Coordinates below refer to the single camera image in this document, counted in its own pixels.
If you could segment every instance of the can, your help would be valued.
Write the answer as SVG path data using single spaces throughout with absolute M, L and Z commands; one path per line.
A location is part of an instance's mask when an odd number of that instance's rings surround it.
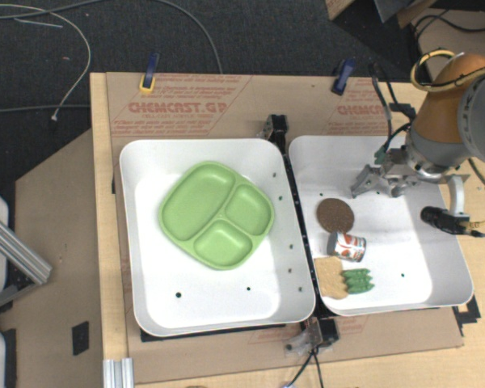
M 329 236 L 327 254 L 337 255 L 341 259 L 361 262 L 365 256 L 366 240 L 343 231 L 335 231 Z

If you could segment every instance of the white cable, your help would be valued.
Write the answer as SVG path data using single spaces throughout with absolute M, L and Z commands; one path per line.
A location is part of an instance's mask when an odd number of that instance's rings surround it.
M 0 7 L 17 7 L 17 8 L 21 8 L 21 9 L 28 9 L 28 10 L 34 10 L 34 11 L 45 11 L 44 9 L 40 9 L 39 7 L 22 6 L 22 5 L 19 5 L 19 4 L 8 4 L 8 3 L 0 3 Z M 52 15 L 52 16 L 57 17 L 58 19 L 63 20 L 64 22 L 66 22 L 70 26 L 72 26 L 75 29 L 75 31 L 81 36 L 82 40 L 84 41 L 84 43 L 86 45 L 86 50 L 88 52 L 88 61 L 86 62 L 86 66 L 82 70 L 81 75 L 78 77 L 78 79 L 72 85 L 72 87 L 66 92 L 65 96 L 63 96 L 63 99 L 59 103 L 59 107 L 54 111 L 53 115 L 51 116 L 51 119 L 52 120 L 57 121 L 57 114 L 60 111 L 61 105 L 63 105 L 63 103 L 65 103 L 65 101 L 67 100 L 67 98 L 74 91 L 74 89 L 76 88 L 76 86 L 82 81 L 82 79 L 86 76 L 86 74 L 88 73 L 88 70 L 90 69 L 90 65 L 91 65 L 91 48 L 90 48 L 90 44 L 88 43 L 87 38 L 84 36 L 84 34 L 82 33 L 82 31 L 81 31 L 81 29 L 79 27 L 77 27 L 74 23 L 72 23 L 66 17 L 63 17 L 63 16 L 61 16 L 61 15 L 59 15 L 57 13 L 49 13 L 49 14 Z

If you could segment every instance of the brown round object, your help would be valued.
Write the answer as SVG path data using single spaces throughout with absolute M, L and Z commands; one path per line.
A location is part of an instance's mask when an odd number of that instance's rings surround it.
M 326 198 L 316 209 L 316 217 L 329 233 L 347 233 L 354 226 L 354 212 L 350 206 L 338 198 Z

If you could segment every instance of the green plate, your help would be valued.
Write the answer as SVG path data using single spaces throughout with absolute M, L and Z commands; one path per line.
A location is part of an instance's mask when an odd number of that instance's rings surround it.
M 190 168 L 160 205 L 158 221 L 173 243 L 216 269 L 243 264 L 272 227 L 269 198 L 219 162 Z

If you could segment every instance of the black fabric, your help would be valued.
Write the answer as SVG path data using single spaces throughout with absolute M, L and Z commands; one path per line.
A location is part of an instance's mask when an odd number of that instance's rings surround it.
M 83 0 L 0 0 L 52 8 Z M 209 31 L 226 74 L 331 75 L 342 59 L 356 59 L 356 76 L 377 61 L 394 81 L 407 81 L 413 63 L 409 28 L 382 23 L 373 0 L 356 0 L 335 21 L 325 0 L 168 0 Z M 446 0 L 449 8 L 485 0 Z M 0 10 L 0 14 L 16 11 Z M 103 2 L 62 12 L 90 41 L 92 72 L 142 72 L 152 51 L 161 72 L 217 73 L 200 29 L 163 4 Z M 77 32 L 50 15 L 32 19 L 63 28 L 0 21 L 0 108 L 59 103 L 86 64 Z M 67 103 L 89 103 L 85 78 Z M 88 110 L 0 114 L 0 191 L 91 126 Z

